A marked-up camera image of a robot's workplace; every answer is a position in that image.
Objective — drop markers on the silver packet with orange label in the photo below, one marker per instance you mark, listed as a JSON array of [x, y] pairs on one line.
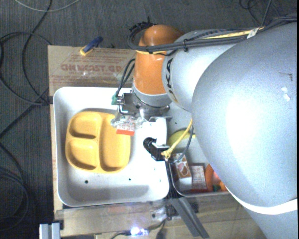
[[124, 128]]

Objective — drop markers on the orange toy carrot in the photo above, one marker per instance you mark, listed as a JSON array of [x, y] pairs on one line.
[[210, 175]]

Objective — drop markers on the white and red packet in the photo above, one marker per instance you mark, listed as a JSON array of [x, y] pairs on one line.
[[198, 177]]

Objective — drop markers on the yellow green round fruit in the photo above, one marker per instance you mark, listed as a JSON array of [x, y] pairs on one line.
[[177, 137]]

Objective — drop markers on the brown and white carton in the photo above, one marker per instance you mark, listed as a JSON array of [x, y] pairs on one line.
[[182, 168]]

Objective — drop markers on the black cylinder on white bracket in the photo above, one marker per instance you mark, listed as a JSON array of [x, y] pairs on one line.
[[154, 147]]

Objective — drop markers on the yellow divided plate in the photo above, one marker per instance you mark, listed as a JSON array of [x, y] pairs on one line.
[[89, 143]]

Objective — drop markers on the white plastic tray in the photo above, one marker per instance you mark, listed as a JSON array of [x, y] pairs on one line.
[[196, 155], [109, 188]]

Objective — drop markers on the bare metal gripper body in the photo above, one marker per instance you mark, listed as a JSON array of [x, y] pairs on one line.
[[133, 108]]

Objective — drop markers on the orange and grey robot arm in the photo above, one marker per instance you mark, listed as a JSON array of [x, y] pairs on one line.
[[239, 108]]

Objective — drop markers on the brown cardboard board, red print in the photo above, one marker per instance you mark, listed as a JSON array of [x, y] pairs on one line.
[[89, 58]]

